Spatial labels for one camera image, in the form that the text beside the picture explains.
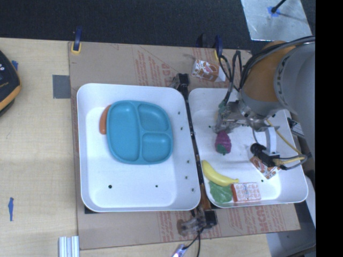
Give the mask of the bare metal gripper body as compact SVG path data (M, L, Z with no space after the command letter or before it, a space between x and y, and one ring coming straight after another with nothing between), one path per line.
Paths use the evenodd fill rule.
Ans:
M253 130L264 130L265 121L279 111L279 102L257 100L237 100L219 106L219 118L226 123L236 122L239 126L249 126Z

